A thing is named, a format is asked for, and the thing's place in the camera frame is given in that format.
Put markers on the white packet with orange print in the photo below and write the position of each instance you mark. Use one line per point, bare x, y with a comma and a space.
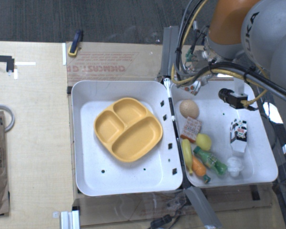
191, 89

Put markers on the thin black and white rod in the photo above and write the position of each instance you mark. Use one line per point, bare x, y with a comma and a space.
170, 104

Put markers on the yellow lemon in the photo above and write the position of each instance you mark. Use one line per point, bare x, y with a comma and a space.
204, 142

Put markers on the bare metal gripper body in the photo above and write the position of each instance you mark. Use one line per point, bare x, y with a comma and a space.
203, 55

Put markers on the white plastic tray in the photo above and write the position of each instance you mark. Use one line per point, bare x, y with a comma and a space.
257, 161
124, 175

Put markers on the orange and white carton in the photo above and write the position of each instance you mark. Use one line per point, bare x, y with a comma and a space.
191, 129

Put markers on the black cylinder on white bracket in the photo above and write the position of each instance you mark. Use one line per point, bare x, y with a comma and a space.
237, 98

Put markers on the yellow divided plate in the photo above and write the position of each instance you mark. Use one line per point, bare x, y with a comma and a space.
131, 137

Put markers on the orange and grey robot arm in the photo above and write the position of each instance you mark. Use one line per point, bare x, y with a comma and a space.
259, 32

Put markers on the brown cardboard board, red print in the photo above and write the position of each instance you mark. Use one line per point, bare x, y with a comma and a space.
102, 65

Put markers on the green bottle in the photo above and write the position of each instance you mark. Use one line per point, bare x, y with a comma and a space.
211, 161

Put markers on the yellow banana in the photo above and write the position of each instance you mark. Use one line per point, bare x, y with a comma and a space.
187, 153

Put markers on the orange carrot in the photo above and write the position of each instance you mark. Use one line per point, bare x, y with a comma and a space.
198, 168

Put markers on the brown egg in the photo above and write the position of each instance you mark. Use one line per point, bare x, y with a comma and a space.
189, 108

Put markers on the black and white milk carton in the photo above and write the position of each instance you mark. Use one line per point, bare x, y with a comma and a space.
238, 135

